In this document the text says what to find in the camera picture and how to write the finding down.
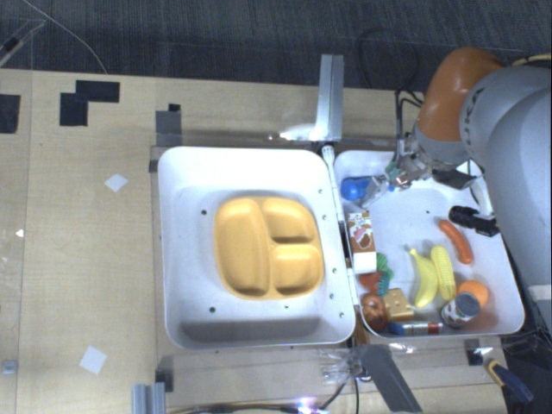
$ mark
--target banana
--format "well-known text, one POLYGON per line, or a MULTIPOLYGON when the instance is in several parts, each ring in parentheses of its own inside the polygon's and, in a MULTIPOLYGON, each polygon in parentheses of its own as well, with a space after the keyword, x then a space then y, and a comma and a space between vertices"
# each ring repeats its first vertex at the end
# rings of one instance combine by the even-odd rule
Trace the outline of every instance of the banana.
POLYGON ((442 245, 435 245, 431 249, 430 257, 435 264, 439 278, 439 292, 442 298, 448 302, 456 297, 455 273, 452 270, 449 253, 442 245))
POLYGON ((437 287, 439 286, 437 271, 433 262, 418 254, 415 248, 410 251, 410 254, 416 260, 417 270, 420 272, 420 287, 417 290, 414 305, 417 308, 423 308, 429 304, 437 294, 437 287))

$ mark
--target white diamond sticker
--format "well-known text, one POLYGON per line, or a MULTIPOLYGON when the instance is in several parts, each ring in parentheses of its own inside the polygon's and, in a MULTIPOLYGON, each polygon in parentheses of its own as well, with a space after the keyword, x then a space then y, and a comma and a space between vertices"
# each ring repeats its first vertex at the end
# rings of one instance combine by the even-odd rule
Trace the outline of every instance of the white diamond sticker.
POLYGON ((104 366, 105 359, 107 359, 107 355, 102 353, 99 349, 88 347, 79 365, 86 371, 98 375, 104 366))
POLYGON ((119 173, 116 173, 111 178, 109 178, 107 181, 105 181, 105 185, 107 185, 112 191, 120 191, 121 188, 129 182, 128 179, 120 175, 119 173))

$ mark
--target yellow divided plate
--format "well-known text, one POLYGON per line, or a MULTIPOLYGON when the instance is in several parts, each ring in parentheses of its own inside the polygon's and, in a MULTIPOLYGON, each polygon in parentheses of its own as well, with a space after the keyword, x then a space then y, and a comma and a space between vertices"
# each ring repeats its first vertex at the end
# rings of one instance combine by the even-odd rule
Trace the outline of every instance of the yellow divided plate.
POLYGON ((239 298, 295 298, 316 290, 324 275, 314 217, 286 198, 224 203, 215 216, 215 256, 222 282, 239 298))

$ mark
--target red-orange sausage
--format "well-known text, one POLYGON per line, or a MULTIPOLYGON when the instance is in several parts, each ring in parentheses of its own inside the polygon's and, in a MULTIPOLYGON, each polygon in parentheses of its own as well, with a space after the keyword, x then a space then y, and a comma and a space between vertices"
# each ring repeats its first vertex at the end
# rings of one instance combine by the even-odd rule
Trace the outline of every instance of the red-orange sausage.
POLYGON ((460 262, 462 264, 471 264, 474 261, 474 254, 472 253, 472 248, 469 246, 469 243, 464 235, 446 219, 439 222, 439 229, 441 229, 455 245, 460 262))

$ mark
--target beige tabletop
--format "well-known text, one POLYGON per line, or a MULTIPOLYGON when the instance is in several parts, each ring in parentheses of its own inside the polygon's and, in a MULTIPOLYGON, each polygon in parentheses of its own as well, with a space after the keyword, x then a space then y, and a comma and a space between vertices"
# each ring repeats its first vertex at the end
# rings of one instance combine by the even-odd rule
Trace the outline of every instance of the beige tabletop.
MULTIPOLYGON (((314 122, 317 88, 1 70, 0 93, 22 96, 18 133, 0 136, 3 179, 26 168, 25 160, 13 162, 22 164, 19 172, 5 168, 12 164, 11 146, 29 151, 21 294, 13 296, 11 310, 0 303, 6 318, 19 315, 21 302, 16 346, 0 345, 1 359, 18 356, 19 369, 0 380, 0 411, 130 413, 133 385, 153 383, 156 368, 148 172, 155 111, 180 104, 184 131, 275 136, 314 122), (88 127, 61 127, 60 93, 75 92, 77 79, 120 82, 120 102, 89 103, 88 127), (117 192, 105 185, 116 174, 128 181, 117 192), (89 347, 106 354, 98 374, 79 365, 89 347)), ((393 106, 390 91, 345 90, 345 134, 392 136, 393 106)), ((406 111, 408 129, 415 115, 406 111)), ((5 201, 13 195, 4 193, 5 201)), ((15 317, 12 326, 18 322, 15 317)), ((505 362, 498 338, 486 338, 485 345, 505 362)), ((467 365, 461 341, 422 342, 419 351, 399 354, 397 362, 424 412, 505 412, 499 387, 483 367, 467 365)), ((203 382, 198 398, 209 403, 224 383, 214 381, 212 370, 196 371, 203 382)), ((239 394, 248 383, 231 385, 239 394)), ((354 412, 351 387, 330 408, 354 412)), ((361 387, 361 412, 388 412, 373 383, 361 387)))

